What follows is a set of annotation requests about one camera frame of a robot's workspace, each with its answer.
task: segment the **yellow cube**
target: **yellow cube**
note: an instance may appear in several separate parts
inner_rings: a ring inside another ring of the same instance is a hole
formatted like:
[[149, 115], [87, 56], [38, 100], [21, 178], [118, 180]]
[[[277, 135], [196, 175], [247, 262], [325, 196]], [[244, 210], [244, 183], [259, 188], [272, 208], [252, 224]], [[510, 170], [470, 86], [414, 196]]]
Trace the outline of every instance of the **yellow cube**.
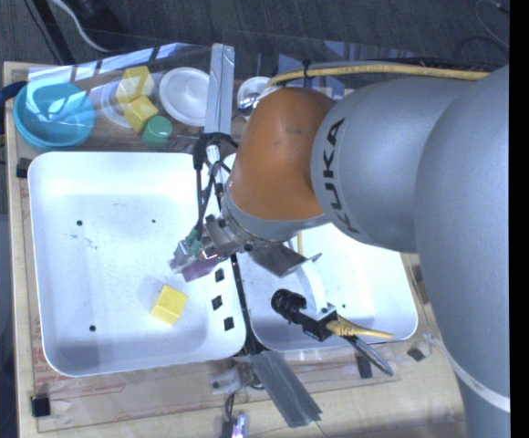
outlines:
[[127, 104], [141, 96], [149, 96], [155, 87], [155, 81], [145, 66], [127, 68], [117, 86], [115, 97], [121, 105]]
[[163, 286], [151, 314], [155, 318], [172, 325], [182, 315], [183, 307], [185, 307], [187, 299], [187, 294], [173, 287]]
[[159, 111], [147, 96], [141, 96], [129, 103], [123, 117], [136, 132], [143, 131], [147, 120]]

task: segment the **blue plate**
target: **blue plate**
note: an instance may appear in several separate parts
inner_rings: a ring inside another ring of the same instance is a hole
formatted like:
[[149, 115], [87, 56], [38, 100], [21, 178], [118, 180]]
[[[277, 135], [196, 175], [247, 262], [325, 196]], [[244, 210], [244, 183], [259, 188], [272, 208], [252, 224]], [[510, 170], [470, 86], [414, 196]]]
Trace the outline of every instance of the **blue plate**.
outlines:
[[82, 144], [96, 117], [86, 91], [59, 79], [27, 83], [16, 96], [13, 115], [21, 137], [42, 151]]

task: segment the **black shoe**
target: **black shoe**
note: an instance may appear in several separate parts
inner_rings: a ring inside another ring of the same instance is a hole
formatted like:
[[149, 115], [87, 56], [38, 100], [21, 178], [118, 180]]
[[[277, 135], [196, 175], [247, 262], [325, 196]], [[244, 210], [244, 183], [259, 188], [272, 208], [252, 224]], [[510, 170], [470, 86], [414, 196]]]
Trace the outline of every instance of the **black shoe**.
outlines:
[[103, 0], [51, 0], [74, 19], [87, 44], [101, 52], [117, 52], [125, 47], [122, 24]]

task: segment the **robotic arm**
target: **robotic arm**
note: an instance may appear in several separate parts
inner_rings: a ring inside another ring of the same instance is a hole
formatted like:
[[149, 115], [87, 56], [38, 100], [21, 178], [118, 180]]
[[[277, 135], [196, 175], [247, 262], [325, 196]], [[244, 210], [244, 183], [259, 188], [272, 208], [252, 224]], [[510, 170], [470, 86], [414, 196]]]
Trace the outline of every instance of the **robotic arm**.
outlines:
[[280, 88], [252, 114], [201, 241], [171, 261], [192, 280], [250, 251], [278, 276], [283, 246], [333, 223], [368, 245], [418, 253], [471, 437], [510, 436], [509, 67], [478, 81], [406, 77], [335, 103]]

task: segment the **wooden table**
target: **wooden table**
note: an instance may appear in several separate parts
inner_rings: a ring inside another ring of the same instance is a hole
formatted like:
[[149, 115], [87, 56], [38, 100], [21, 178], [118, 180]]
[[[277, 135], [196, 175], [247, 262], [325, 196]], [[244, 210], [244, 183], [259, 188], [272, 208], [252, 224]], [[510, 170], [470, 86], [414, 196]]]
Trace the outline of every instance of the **wooden table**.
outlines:
[[[24, 63], [5, 62], [4, 85], [23, 78], [31, 67]], [[26, 179], [16, 176], [19, 160], [22, 157], [32, 159], [37, 152], [27, 147], [18, 136], [12, 110], [13, 101], [9, 100], [5, 110], [5, 136], [19, 436], [220, 436], [225, 397], [210, 394], [206, 391], [209, 386], [203, 385], [208, 382], [206, 375], [213, 365], [171, 368], [167, 375], [161, 369], [132, 372], [123, 375], [118, 386], [115, 385], [124, 390], [121, 394], [113, 391], [113, 383], [106, 379], [95, 378], [86, 383], [65, 381], [47, 366], [36, 344], [40, 339], [39, 325], [32, 316], [35, 313], [36, 276]], [[410, 269], [417, 266], [418, 260], [414, 255], [402, 255], [402, 258], [411, 281], [413, 274]], [[352, 361], [343, 355], [340, 357], [339, 353], [336, 353], [335, 358], [331, 358], [331, 352], [326, 353], [316, 364], [319, 368], [304, 369], [296, 361], [292, 365], [296, 366], [298, 376], [322, 410], [321, 422], [312, 422], [307, 427], [289, 428], [265, 391], [251, 391], [250, 394], [239, 395], [234, 406], [234, 414], [243, 412], [248, 416], [249, 435], [463, 437], [462, 399], [451, 365], [444, 354], [433, 347], [431, 355], [420, 362], [407, 355], [410, 346], [421, 341], [423, 334], [439, 336], [430, 304], [420, 303], [414, 288], [412, 293], [419, 312], [419, 326], [410, 339], [388, 344], [390, 362], [397, 372], [393, 381], [364, 382], [360, 378], [353, 381], [356, 375], [350, 374], [352, 369], [349, 363]], [[166, 377], [179, 378], [179, 382]], [[147, 391], [156, 394], [157, 384], [161, 384], [161, 381], [174, 381], [171, 387], [162, 390], [166, 395], [162, 399], [163, 409], [151, 408], [146, 413], [144, 403], [151, 403], [152, 398], [146, 398], [145, 395]], [[76, 391], [74, 399], [68, 398], [69, 389]], [[30, 398], [41, 391], [50, 394], [52, 414], [36, 418], [32, 415]], [[59, 395], [60, 391], [65, 391], [66, 396], [63, 401], [56, 401], [56, 394]], [[183, 407], [182, 401], [171, 401], [167, 397], [170, 394], [187, 394], [188, 400], [184, 401], [187, 405]], [[136, 403], [139, 407], [129, 408], [125, 403]], [[120, 413], [109, 415], [109, 407]], [[101, 421], [100, 416], [113, 418]]]

